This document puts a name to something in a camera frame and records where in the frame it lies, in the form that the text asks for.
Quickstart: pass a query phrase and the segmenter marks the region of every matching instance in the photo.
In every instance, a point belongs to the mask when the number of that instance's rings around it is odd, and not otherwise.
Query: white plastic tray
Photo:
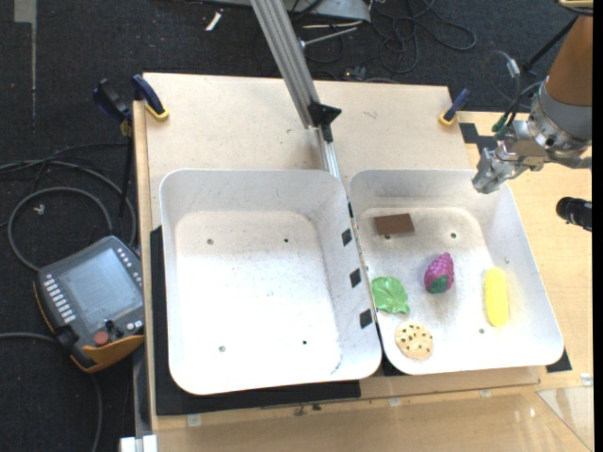
[[[181,388],[209,395],[377,369],[347,198],[329,173],[180,169],[159,196],[169,365]]]
[[[511,190],[503,185],[479,194],[473,170],[367,170],[353,177],[350,201],[359,239],[373,280],[398,278],[410,313],[378,311],[383,349],[398,370],[433,374],[551,364],[562,355],[562,335],[542,283]],[[378,235],[377,216],[409,213],[410,234]],[[429,262],[448,251],[455,282],[444,294],[425,290]],[[505,271],[509,321],[490,325],[483,299],[483,276],[490,266]],[[433,335],[426,360],[405,357],[395,330],[407,321],[423,323]]]

